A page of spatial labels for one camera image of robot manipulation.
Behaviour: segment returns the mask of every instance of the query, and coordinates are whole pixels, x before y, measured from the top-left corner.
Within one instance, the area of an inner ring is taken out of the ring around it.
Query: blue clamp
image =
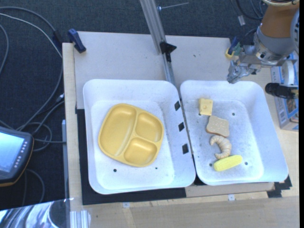
[[[79,53],[83,53],[84,51],[86,51],[85,46],[82,44],[81,39],[78,35],[78,32],[75,29],[70,29],[67,33],[68,37],[70,38],[70,40],[72,42],[75,42],[75,49],[79,52]]]

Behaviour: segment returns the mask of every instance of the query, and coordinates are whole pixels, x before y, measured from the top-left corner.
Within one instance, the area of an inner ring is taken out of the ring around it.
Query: black clamp
[[[171,62],[170,53],[176,49],[176,46],[170,45],[167,42],[162,41],[160,43],[160,47],[161,47],[161,53],[166,54],[167,62],[170,63]]]
[[[71,42],[75,43],[74,47],[79,53],[83,53],[84,51],[86,51],[86,48],[82,44],[79,34],[75,29],[70,29],[67,35],[70,38]]]

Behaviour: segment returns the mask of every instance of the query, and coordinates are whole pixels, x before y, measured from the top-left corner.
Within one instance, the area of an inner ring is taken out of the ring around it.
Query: yellow corn
[[[214,169],[216,171],[224,171],[227,169],[230,169],[232,167],[235,167],[237,165],[239,165],[240,163],[242,163],[243,158],[241,155],[231,155],[228,156],[226,158],[220,159],[218,161],[216,161],[213,165]]]

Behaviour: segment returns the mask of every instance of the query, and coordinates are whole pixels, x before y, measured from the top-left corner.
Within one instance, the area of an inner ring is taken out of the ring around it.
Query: dark background
[[[260,0],[252,0],[259,6]],[[188,2],[189,4],[163,9],[160,13],[166,35],[221,37],[242,36],[261,22],[248,19],[240,28],[235,0],[156,0],[159,6],[170,6]],[[243,11],[254,14],[250,0],[239,0]],[[67,32],[74,28],[78,31],[116,32],[149,34],[139,0],[0,0],[0,7],[15,6],[30,9],[45,17],[58,29],[65,42],[69,42]],[[50,37],[53,31],[37,16],[21,10],[1,9],[0,13],[29,21],[43,29]],[[20,21],[0,15],[2,25],[9,37],[9,55],[0,74],[0,125],[3,122],[17,129],[46,102],[59,79],[62,60],[47,38],[36,28]],[[253,35],[245,39],[252,42]],[[4,59],[6,40],[0,30],[0,65]],[[54,97],[45,109],[52,107],[57,97],[64,92],[61,81]],[[41,121],[46,113],[32,122]],[[52,130],[53,140],[62,140],[61,123],[65,118],[64,105],[58,107],[46,120]],[[32,133],[37,125],[24,130]],[[45,127],[36,138],[49,139]],[[36,142],[34,148],[43,146]],[[28,168],[35,171],[45,185],[43,202],[65,198],[62,144],[52,143],[42,151],[34,152]],[[38,178],[27,172],[27,182],[22,175],[10,187],[0,188],[0,209],[36,204],[42,194]]]

